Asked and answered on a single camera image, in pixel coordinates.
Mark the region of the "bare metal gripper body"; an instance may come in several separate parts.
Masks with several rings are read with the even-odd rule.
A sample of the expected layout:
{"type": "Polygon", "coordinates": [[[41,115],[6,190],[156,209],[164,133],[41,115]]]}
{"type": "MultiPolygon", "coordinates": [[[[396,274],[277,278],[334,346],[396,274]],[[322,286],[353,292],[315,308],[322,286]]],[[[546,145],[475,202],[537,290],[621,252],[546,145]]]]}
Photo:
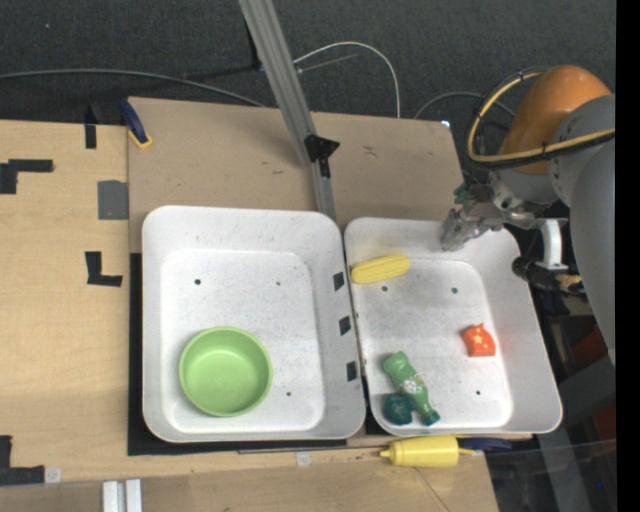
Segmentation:
{"type": "Polygon", "coordinates": [[[532,204],[515,196],[508,187],[476,184],[466,189],[460,217],[489,229],[499,229],[505,224],[534,229],[538,225],[535,213],[532,204]]]}

